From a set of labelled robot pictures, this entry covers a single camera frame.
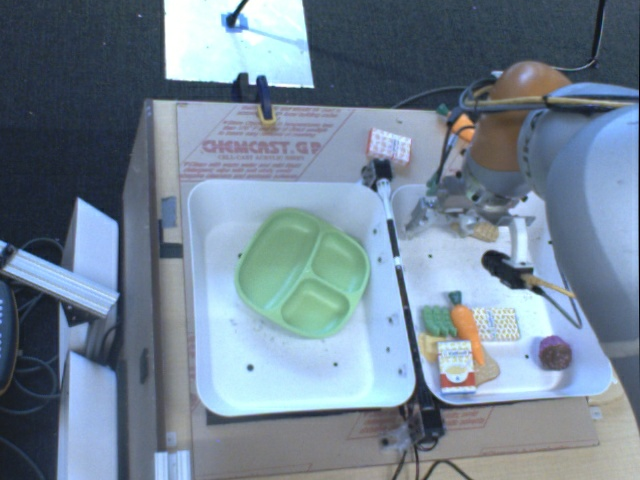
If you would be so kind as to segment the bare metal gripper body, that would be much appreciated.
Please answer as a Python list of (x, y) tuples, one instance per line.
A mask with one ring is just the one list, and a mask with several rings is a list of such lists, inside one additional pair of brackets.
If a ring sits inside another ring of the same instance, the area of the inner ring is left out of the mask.
[(455, 173), (440, 178), (433, 175), (426, 184), (425, 198), (434, 200), (436, 221), (451, 222), (458, 214), (468, 214), (477, 216), (480, 222), (501, 227), (513, 220), (511, 210), (526, 199), (529, 192), (526, 183), (516, 183), (507, 194), (499, 194), (482, 185), (472, 174)]

